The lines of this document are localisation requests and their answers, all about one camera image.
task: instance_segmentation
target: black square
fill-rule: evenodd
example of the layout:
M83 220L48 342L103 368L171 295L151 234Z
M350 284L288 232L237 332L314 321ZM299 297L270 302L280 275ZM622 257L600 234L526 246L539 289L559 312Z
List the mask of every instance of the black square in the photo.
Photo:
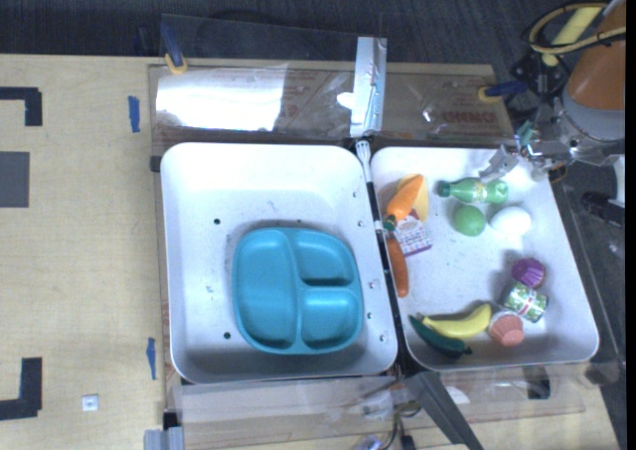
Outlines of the black square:
M0 208L29 208L29 152L0 152Z

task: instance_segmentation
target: white egg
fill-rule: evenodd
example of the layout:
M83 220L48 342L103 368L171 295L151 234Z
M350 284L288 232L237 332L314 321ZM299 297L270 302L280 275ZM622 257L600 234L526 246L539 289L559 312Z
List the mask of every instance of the white egg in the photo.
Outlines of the white egg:
M490 218L490 226L504 234L522 235L530 230L533 220L521 207L507 207Z

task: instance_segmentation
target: can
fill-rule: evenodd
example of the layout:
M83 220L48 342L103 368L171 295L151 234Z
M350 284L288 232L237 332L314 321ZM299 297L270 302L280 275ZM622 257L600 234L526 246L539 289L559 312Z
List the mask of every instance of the can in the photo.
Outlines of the can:
M506 291L502 305L522 318L537 323L546 313L548 295L515 280L512 288Z

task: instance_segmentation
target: dark green cucumber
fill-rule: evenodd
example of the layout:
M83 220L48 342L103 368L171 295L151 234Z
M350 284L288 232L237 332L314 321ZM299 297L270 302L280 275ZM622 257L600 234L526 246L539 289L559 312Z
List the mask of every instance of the dark green cucumber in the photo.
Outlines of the dark green cucumber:
M446 357L457 360L462 355L472 354L472 350L468 348L466 343L461 339L451 339L449 337L439 335L414 316L408 316L408 320L413 326L413 329L426 343Z

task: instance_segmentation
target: green bottle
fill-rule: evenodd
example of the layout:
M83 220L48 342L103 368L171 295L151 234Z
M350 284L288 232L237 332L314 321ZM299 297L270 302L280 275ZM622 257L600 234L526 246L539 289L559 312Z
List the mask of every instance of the green bottle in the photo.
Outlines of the green bottle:
M464 203L505 203L508 199L508 184L493 180L483 184L479 178L464 178L455 183L439 182L437 194L442 198L454 196Z

